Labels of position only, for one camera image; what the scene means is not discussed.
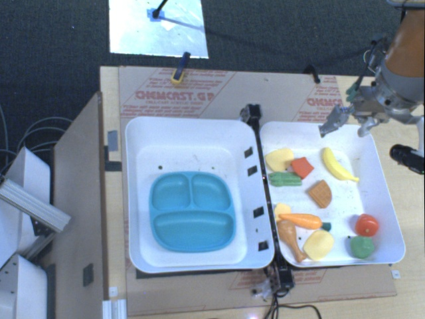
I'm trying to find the black block with wires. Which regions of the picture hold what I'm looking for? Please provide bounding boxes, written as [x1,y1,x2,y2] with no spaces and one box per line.
[240,103,264,124]
[264,263,296,296]

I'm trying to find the yellow toy chip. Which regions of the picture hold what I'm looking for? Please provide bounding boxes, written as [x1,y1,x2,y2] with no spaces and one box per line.
[264,147,296,173]

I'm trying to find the green toy pepper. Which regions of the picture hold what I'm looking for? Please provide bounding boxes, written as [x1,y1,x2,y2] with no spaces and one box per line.
[349,235,376,260]

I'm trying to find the blue divided plate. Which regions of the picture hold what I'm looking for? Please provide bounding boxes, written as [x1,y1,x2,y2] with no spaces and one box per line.
[148,171,238,253]

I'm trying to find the red toy tomato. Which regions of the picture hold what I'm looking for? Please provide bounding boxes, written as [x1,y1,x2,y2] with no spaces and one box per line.
[355,213,381,237]

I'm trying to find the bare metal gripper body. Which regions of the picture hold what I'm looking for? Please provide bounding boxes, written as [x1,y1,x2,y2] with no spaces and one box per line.
[351,84,416,122]

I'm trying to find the black cylinder on white bracket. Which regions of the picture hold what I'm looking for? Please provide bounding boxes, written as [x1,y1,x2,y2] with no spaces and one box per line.
[388,108,425,175]

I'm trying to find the thin black rod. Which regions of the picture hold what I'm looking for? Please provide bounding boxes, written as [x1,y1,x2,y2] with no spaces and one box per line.
[251,117,285,269]

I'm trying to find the white plastic tray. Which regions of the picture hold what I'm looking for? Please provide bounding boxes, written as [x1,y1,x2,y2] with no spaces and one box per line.
[124,116,276,274]
[259,121,407,268]

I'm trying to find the yellow banana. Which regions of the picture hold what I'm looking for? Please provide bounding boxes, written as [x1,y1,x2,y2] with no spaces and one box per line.
[321,146,361,183]

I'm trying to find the yellow toy potato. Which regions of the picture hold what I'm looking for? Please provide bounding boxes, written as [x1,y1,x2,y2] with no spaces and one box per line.
[302,229,335,262]

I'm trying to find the brown toy waffle biscuit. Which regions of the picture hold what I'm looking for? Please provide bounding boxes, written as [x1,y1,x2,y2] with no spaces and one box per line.
[307,179,333,209]

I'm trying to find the green toy bean pods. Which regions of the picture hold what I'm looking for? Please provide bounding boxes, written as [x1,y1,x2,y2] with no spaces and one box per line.
[268,171,303,188]

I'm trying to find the brown toy chicken drumstick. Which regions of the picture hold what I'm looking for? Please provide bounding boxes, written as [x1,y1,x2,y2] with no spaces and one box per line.
[276,219,308,264]

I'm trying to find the red-orange toy wedge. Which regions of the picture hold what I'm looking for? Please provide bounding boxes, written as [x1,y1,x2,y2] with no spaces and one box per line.
[290,156,315,180]

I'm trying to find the orange carrot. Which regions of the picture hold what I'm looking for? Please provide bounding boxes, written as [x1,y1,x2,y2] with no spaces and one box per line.
[278,213,333,232]

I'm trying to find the brown cardboard board red print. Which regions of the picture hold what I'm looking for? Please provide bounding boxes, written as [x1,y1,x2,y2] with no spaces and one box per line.
[118,65,398,317]

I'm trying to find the small yellow toy piece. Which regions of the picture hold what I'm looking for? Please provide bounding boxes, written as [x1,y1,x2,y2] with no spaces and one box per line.
[274,202,293,221]

